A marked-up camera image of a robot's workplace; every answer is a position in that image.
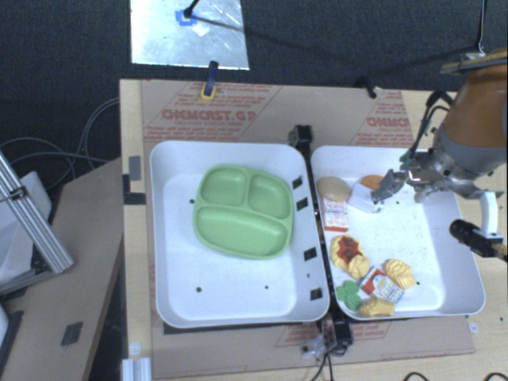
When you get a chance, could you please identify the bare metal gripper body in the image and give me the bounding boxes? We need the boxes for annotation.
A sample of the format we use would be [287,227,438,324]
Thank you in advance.
[403,151,494,202]

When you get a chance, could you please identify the orange round biscuit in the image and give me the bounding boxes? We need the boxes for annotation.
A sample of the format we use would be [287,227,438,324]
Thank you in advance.
[359,174,386,192]

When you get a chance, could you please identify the white box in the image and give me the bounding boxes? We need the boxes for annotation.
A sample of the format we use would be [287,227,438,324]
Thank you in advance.
[346,183,383,214]

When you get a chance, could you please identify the white plastic tray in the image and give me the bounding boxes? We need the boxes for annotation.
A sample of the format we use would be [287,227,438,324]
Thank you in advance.
[148,140,332,329]
[310,144,487,322]

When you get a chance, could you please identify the tan round bread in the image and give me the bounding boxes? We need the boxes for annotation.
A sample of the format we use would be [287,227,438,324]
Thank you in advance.
[315,175,352,203]

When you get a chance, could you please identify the red and white packet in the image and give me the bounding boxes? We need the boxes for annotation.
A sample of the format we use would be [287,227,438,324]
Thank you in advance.
[321,197,351,233]

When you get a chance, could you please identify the yellow pizza slice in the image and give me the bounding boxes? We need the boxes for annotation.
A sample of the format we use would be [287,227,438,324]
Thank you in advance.
[329,234,366,271]

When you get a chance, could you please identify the thin black rod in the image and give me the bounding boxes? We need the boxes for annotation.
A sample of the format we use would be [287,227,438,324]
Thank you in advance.
[298,140,343,325]

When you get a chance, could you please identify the yellow ridged toy food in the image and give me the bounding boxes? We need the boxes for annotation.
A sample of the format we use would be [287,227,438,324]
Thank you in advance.
[383,258,418,291]
[359,295,396,318]
[348,253,371,281]

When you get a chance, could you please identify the red and white carton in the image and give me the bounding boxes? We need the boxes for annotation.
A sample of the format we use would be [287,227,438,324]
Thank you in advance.
[358,267,406,304]

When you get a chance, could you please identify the green broccoli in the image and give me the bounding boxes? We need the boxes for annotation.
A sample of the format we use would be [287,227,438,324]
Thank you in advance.
[335,279,364,312]

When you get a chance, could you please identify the green divided plate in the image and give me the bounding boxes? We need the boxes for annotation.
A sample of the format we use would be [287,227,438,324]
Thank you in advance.
[192,164,295,260]

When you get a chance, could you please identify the brown cardboard board red print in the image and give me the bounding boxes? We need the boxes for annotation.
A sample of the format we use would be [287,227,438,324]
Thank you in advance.
[140,79,476,380]

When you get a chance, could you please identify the black cylinder on white bracket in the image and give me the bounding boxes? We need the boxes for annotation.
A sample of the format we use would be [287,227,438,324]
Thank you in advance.
[448,190,508,262]

